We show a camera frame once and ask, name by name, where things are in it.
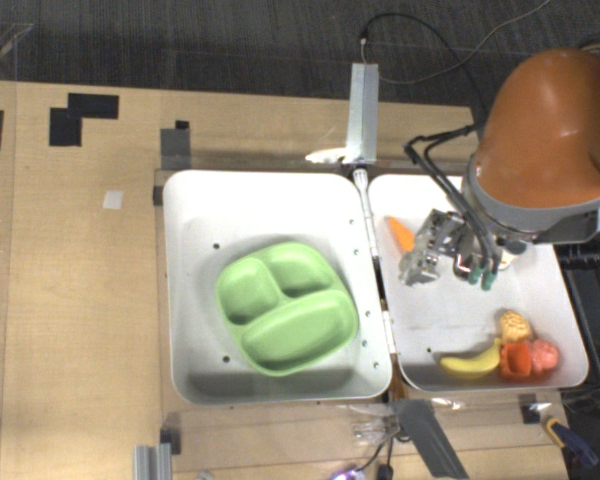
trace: green plate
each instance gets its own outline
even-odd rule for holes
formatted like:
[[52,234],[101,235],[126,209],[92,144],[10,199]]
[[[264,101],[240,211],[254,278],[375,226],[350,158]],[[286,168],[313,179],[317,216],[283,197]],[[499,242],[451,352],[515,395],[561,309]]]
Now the green plate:
[[225,267],[216,298],[238,348],[265,375],[308,368],[358,332],[358,313],[342,281],[322,254],[299,242]]

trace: wooden table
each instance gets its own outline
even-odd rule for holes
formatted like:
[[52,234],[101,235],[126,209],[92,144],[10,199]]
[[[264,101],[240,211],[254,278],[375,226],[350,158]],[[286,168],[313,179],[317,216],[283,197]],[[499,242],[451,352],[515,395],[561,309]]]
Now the wooden table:
[[[49,147],[49,109],[66,107],[69,92],[119,95],[119,118],[85,119],[82,147]],[[5,140],[0,153],[0,308],[8,308],[0,311],[0,479],[131,478],[134,446],[155,445],[162,423],[152,203],[160,129],[189,121],[203,155],[301,159],[344,145],[348,103],[0,82],[0,109],[5,137],[16,136],[15,149]],[[464,108],[381,104],[379,156],[397,158],[405,139],[470,120]],[[466,160],[475,140],[450,144],[440,158]],[[109,190],[123,191],[120,210],[103,208]],[[564,421],[559,395],[544,396]],[[517,416],[496,423],[449,431],[472,478],[567,478],[538,425]],[[500,444],[470,445],[492,437]],[[346,453],[212,472],[322,480],[351,464]],[[395,453],[396,480],[429,478],[412,445]]]

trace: wire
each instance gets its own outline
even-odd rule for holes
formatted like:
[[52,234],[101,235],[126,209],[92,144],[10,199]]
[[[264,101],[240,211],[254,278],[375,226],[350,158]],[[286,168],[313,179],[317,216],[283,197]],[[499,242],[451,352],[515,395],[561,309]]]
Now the wire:
[[364,471],[365,469],[367,469],[369,466],[371,466],[371,464],[373,464],[373,462],[378,458],[378,455],[380,455],[380,452],[382,451],[382,449],[384,448],[384,445],[387,444],[387,441],[389,439],[385,439],[384,441],[382,441],[380,443],[380,445],[378,446],[378,448],[376,448],[375,453],[371,456],[371,458],[364,464],[364,466],[360,466],[359,468],[354,469],[355,472],[359,473],[360,471]]
[[[366,25],[364,26],[364,29],[362,30],[362,32],[360,34],[360,56],[362,57],[362,62],[364,64],[368,64],[367,59],[364,54],[364,46],[365,46],[365,44],[367,44],[367,39],[369,37],[369,27],[371,26],[371,24],[374,21],[377,21],[380,18],[385,18],[385,17],[407,18],[409,20],[415,21],[416,23],[419,23],[423,27],[430,30],[440,40],[440,42],[451,53],[451,55],[453,55],[453,58],[457,62],[461,62],[458,54],[455,52],[455,50],[453,48],[451,48],[451,45],[449,44],[449,42],[444,38],[444,36],[434,26],[430,25],[423,19],[420,19],[417,16],[414,16],[412,14],[388,11],[388,12],[382,12],[380,14],[376,14],[373,18],[371,18],[369,21],[367,21]],[[373,44],[388,44],[389,46],[401,46],[398,44],[380,43],[380,42],[374,42]],[[466,66],[462,65],[462,70],[467,75],[467,78],[469,79],[469,83],[471,83],[471,86],[473,87],[473,90],[475,91],[476,96],[478,97],[478,102],[480,103],[480,107],[482,108],[482,111],[486,114],[487,106],[484,102],[484,98],[482,97],[482,93],[480,92],[480,89],[478,88],[478,84],[476,83],[475,79],[471,75],[471,72],[469,71],[469,69]],[[394,80],[390,80],[388,78],[384,78],[381,75],[379,75],[379,78],[380,78],[380,80],[382,80],[384,82],[388,82],[388,83],[400,83],[400,82],[396,82]]]
[[[480,252],[482,255],[480,260],[480,268],[482,270],[486,270],[489,264],[489,259],[491,259],[491,272],[493,275],[496,275],[498,272],[498,266],[500,265],[500,252],[493,243],[491,235],[489,234],[489,230],[486,228],[480,217],[475,213],[471,205],[469,205],[469,203],[466,201],[464,196],[436,166],[435,162],[430,156],[433,148],[462,135],[467,135],[476,128],[478,128],[478,125],[473,124],[465,126],[464,128],[459,128],[457,130],[452,130],[429,137],[415,137],[404,146],[404,151],[407,156],[411,158],[413,163],[419,165],[422,170],[424,170],[433,179],[433,181],[436,182],[436,184],[445,192],[445,194],[447,194],[453,205],[462,213],[462,217],[473,231],[473,234],[480,245]],[[417,142],[431,142],[431,144],[425,148],[423,157],[421,157],[413,147]]]
[[371,456],[371,458],[363,466],[360,466],[360,467],[354,469],[354,471],[356,471],[356,472],[364,471],[369,466],[371,466],[371,464],[373,464],[373,462],[378,458],[378,455],[380,455],[380,452],[384,448],[384,445],[387,444],[387,443],[390,443],[390,446],[392,446],[391,442],[393,441],[393,438],[396,437],[399,433],[400,433],[400,430],[394,432],[389,437],[387,437],[384,441],[382,441],[378,445],[378,448],[376,448],[376,451],[373,453],[373,455]]
[[387,450],[387,466],[391,466],[391,456],[393,455],[393,437],[389,439],[389,449]]
[[[430,144],[424,150],[424,158],[429,163],[429,165],[433,168],[433,170],[436,172],[436,174],[438,176],[440,176],[441,178],[443,178],[444,181],[446,181],[446,183],[447,183],[447,185],[449,187],[449,190],[455,196],[453,200],[456,203],[459,203],[460,206],[461,206],[462,216],[464,217],[465,220],[469,221],[471,229],[474,232],[474,234],[476,235],[476,238],[478,239],[478,242],[480,243],[480,248],[481,248],[483,254],[488,254],[489,257],[491,258],[491,273],[494,274],[494,275],[496,275],[498,273],[498,267],[500,266],[500,252],[498,251],[498,249],[495,246],[495,244],[492,243],[491,234],[489,233],[489,230],[485,226],[485,224],[482,221],[482,219],[480,219],[480,217],[475,213],[475,211],[473,210],[473,208],[471,207],[471,205],[469,205],[469,203],[467,203],[467,201],[464,198],[464,196],[448,180],[448,178],[438,168],[438,166],[435,164],[435,162],[431,159],[431,156],[430,156],[431,150],[433,148],[439,146],[440,144],[444,144],[445,142],[447,142],[449,140],[452,140],[452,139],[455,139],[455,138],[456,137],[448,136],[448,137],[445,137],[443,139],[439,139],[436,142]],[[481,267],[483,269],[486,269],[487,262],[483,261],[482,264],[481,264]]]
[[[390,84],[396,84],[396,85],[413,85],[413,84],[418,84],[421,82],[424,82],[426,80],[431,80],[432,78],[436,78],[440,75],[444,75],[446,73],[449,73],[457,68],[459,68],[460,66],[463,66],[464,64],[466,64],[469,60],[471,60],[474,55],[476,53],[478,53],[482,47],[485,45],[485,43],[496,33],[498,32],[500,29],[506,27],[507,25],[511,25],[513,23],[516,23],[518,21],[521,21],[525,18],[528,18],[529,16],[531,16],[532,14],[535,14],[536,12],[540,11],[541,9],[543,9],[544,7],[546,7],[547,5],[549,5],[549,3],[552,0],[544,0],[540,5],[536,6],[535,8],[531,9],[530,11],[525,12],[524,14],[521,14],[520,16],[516,16],[515,18],[511,18],[507,21],[504,21],[502,23],[500,23],[499,25],[496,25],[493,29],[491,29],[491,31],[482,39],[482,41],[480,41],[474,48],[473,50],[471,50],[469,52],[469,54],[462,60],[460,60],[459,62],[457,62],[456,64],[453,64],[452,66],[449,66],[448,68],[445,68],[441,71],[436,71],[435,73],[431,73],[429,75],[426,75],[424,77],[421,78],[417,78],[414,80],[392,80],[389,78],[384,78],[383,76],[380,76],[380,80],[390,83]],[[368,23],[372,23],[374,21],[375,18],[372,18]],[[361,52],[361,57],[362,57],[362,62],[364,62],[365,64],[367,64],[367,60],[365,58],[364,55],[364,47],[365,44],[367,43],[366,38],[361,37],[360,38],[360,52]]]

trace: metal bracket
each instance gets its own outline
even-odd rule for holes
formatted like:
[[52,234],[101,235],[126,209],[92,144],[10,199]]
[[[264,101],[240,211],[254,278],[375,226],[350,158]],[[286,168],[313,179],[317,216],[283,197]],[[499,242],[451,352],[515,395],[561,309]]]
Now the metal bracket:
[[172,480],[171,445],[155,448],[136,446],[133,452],[133,480]]
[[364,224],[367,228],[367,238],[369,240],[369,250],[374,261],[378,260],[378,241],[376,239],[375,226],[373,224],[373,211],[371,210],[371,201],[369,201],[369,177],[367,171],[362,167],[353,171],[353,183],[360,194],[360,203],[364,214]]
[[344,163],[371,163],[376,160],[379,85],[377,64],[353,64]]
[[432,476],[469,478],[428,401],[397,400],[392,406],[403,435],[411,438]]

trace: gray carpet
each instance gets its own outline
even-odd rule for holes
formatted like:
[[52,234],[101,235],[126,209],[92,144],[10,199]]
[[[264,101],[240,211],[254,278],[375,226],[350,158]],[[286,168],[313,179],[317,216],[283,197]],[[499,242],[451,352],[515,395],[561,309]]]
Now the gray carpet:
[[[494,25],[541,1],[0,0],[0,26],[35,25],[21,43],[22,80],[346,98],[358,36],[378,12],[427,21],[462,56]],[[481,114],[522,59],[599,33],[600,0],[554,0],[467,64],[480,96],[456,70],[412,86],[383,83],[380,97],[471,105]],[[369,59],[389,78],[454,61],[431,32],[404,19],[375,23],[369,41]]]

